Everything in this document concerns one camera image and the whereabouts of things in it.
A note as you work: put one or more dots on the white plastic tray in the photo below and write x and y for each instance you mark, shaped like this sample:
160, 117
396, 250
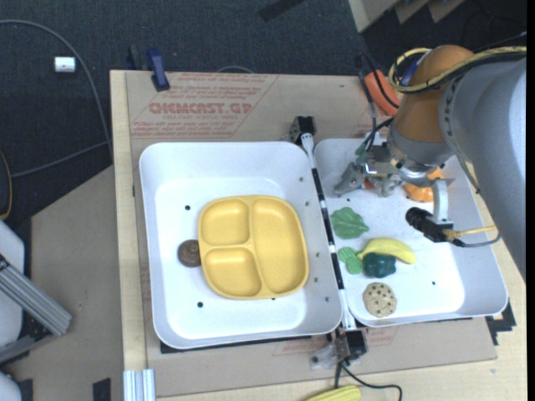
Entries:
439, 274
234, 324

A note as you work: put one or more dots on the black cylinder on white bracket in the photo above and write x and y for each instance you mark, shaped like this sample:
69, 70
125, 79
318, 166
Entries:
439, 207

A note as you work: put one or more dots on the orange pumpkin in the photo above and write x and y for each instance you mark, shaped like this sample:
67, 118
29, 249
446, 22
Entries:
420, 192

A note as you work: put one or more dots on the large green lettuce leaf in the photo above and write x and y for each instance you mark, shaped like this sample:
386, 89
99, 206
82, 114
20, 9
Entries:
348, 223

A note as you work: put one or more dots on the dark green pepper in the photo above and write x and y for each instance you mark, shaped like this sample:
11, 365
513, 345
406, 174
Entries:
378, 265

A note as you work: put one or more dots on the tan chocolate chip biscuit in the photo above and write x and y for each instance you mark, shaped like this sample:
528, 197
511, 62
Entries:
379, 300

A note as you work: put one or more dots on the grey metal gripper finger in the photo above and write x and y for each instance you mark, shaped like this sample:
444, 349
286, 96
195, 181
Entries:
386, 187
349, 180

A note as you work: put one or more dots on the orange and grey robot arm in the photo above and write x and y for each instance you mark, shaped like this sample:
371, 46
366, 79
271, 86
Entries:
480, 111

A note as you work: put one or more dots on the yellow corn cob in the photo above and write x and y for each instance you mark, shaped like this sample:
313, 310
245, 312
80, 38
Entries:
336, 393

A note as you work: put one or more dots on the brown chocolate swirl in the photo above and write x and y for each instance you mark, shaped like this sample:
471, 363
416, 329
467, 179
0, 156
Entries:
188, 254

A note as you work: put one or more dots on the brown cardboard board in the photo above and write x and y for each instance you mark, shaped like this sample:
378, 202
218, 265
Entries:
200, 107

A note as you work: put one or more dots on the yellow divided plate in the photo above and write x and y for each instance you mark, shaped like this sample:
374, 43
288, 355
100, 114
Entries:
267, 245

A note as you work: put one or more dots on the yellow banana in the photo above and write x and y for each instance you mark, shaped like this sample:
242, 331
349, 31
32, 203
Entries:
390, 248

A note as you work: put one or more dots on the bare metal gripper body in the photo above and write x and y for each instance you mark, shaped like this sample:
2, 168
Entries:
378, 161

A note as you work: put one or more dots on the small green lettuce leaf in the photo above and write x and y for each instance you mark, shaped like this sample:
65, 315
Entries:
350, 261

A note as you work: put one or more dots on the thin black and white rod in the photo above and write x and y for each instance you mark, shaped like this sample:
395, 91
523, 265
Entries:
325, 211

